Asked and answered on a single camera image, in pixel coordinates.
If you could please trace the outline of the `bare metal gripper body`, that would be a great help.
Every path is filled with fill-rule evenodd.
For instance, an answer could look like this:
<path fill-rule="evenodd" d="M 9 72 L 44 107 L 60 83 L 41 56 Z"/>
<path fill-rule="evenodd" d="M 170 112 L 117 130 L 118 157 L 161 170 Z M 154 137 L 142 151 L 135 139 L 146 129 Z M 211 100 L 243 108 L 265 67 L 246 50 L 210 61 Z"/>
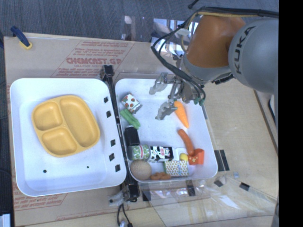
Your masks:
<path fill-rule="evenodd" d="M 182 100 L 188 104 L 191 101 L 194 104 L 203 104 L 205 102 L 204 85 L 199 85 L 196 82 L 188 82 L 177 76 L 168 80 L 172 84 L 170 94 L 168 95 L 169 101 Z"/>

